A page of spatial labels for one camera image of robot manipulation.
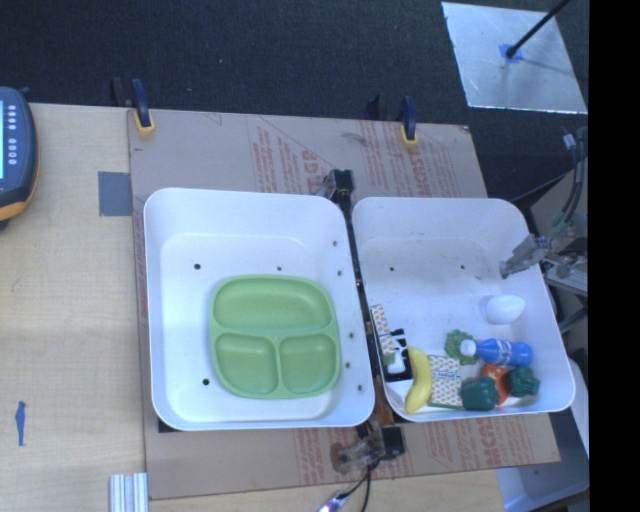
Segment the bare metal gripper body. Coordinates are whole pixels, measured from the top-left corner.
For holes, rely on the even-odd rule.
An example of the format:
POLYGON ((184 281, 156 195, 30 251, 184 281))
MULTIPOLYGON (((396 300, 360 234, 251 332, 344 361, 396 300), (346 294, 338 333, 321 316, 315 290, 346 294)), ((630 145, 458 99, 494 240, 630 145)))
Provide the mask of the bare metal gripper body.
POLYGON ((550 239, 550 251, 545 261, 569 268, 584 266, 588 261, 588 237, 585 235, 557 236, 550 239))

